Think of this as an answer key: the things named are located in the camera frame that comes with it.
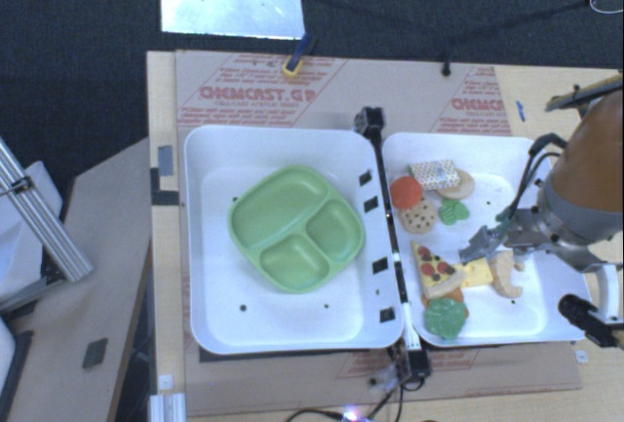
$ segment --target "yellow cheese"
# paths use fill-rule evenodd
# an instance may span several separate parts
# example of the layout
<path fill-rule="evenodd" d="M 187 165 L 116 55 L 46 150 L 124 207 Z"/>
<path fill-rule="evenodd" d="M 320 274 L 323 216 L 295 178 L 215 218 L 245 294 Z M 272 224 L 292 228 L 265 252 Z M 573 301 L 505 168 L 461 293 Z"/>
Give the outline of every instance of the yellow cheese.
<path fill-rule="evenodd" d="M 466 278 L 461 283 L 463 288 L 487 286 L 494 281 L 488 260 L 484 257 L 470 261 L 468 264 L 453 264 L 453 268 L 463 271 L 466 275 Z"/>

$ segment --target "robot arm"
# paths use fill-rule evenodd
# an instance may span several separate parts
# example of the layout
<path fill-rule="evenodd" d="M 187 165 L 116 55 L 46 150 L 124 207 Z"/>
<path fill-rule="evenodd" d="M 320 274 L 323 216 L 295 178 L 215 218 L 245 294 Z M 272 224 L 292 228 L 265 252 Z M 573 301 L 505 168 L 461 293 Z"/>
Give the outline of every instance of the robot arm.
<path fill-rule="evenodd" d="M 624 349 L 624 322 L 617 317 L 619 285 L 617 271 L 622 264 L 598 259 L 588 246 L 622 231 L 622 77 L 609 93 L 587 111 L 568 143 L 555 134 L 539 138 L 529 151 L 529 161 L 518 195 L 496 220 L 492 229 L 483 226 L 459 252 L 468 262 L 492 257 L 500 245 L 522 256 L 535 250 L 555 253 L 579 272 L 596 273 L 601 288 L 600 306 L 566 296 L 560 311 L 586 335 L 603 347 Z M 590 90 L 595 95 L 597 88 Z M 575 99 L 577 91 L 570 99 Z M 546 144 L 563 149 L 561 157 L 540 185 L 535 205 L 518 209 L 525 188 L 537 169 L 531 163 Z M 552 154 L 543 154 L 538 161 Z"/>

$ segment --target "toy pizza slice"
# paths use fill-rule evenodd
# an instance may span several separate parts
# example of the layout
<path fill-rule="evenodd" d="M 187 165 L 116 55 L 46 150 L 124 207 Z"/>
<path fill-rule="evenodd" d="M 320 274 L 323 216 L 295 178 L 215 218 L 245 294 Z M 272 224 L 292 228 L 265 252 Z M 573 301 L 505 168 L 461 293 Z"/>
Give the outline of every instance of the toy pizza slice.
<path fill-rule="evenodd" d="M 428 248 L 411 241 L 411 252 L 416 259 L 422 293 L 427 299 L 442 297 L 461 286 L 465 275 L 453 268 Z"/>

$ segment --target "green divided plate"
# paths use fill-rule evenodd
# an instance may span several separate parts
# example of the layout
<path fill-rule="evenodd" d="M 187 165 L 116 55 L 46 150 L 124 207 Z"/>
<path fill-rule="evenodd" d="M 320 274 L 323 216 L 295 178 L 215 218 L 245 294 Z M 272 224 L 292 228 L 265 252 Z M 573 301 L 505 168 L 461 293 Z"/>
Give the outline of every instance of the green divided plate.
<path fill-rule="evenodd" d="M 277 288 L 303 293 L 331 279 L 360 253 L 364 226 L 316 171 L 288 166 L 264 178 L 230 208 L 232 240 Z"/>

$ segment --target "brown cylinder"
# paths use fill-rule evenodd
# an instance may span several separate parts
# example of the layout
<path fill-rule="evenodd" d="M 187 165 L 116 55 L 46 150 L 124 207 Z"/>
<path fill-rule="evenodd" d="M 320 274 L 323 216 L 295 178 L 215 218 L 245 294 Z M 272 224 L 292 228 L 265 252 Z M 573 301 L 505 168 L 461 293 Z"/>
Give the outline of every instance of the brown cylinder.
<path fill-rule="evenodd" d="M 605 96 L 578 125 L 551 176 L 565 200 L 622 212 L 622 91 Z"/>

